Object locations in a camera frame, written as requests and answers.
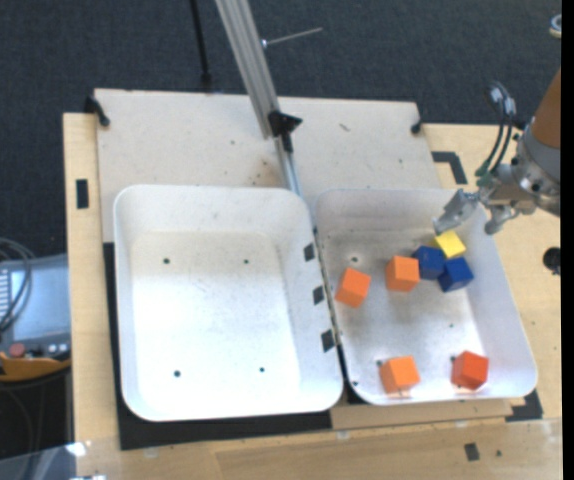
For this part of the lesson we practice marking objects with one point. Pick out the yellow cube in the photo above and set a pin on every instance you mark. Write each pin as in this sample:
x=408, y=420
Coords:
x=451, y=244

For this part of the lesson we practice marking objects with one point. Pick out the white plastic tray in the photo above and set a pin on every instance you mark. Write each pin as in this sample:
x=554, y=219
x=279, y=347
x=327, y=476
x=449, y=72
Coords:
x=217, y=308
x=417, y=328

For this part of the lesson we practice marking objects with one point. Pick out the orange cube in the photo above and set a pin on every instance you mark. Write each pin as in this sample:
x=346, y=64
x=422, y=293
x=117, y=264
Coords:
x=353, y=288
x=402, y=273
x=399, y=374

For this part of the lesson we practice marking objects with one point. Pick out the pale flat board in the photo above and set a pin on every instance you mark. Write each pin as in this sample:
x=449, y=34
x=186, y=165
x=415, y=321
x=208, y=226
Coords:
x=177, y=138

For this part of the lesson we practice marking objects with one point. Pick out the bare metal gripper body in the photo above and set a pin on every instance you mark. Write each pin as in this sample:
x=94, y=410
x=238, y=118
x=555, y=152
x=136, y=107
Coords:
x=529, y=190

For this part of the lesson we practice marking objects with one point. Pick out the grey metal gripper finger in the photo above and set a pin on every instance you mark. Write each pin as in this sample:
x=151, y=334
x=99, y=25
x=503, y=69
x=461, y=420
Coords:
x=498, y=219
x=453, y=214

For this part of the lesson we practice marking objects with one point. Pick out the thin black and white rod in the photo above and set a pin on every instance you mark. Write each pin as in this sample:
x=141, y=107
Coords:
x=328, y=288

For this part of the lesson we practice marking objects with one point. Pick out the blue cube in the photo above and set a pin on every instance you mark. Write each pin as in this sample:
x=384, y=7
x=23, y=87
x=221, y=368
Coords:
x=428, y=263
x=455, y=274

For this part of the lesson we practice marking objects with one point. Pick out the red cube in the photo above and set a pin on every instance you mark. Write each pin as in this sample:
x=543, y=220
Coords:
x=469, y=369

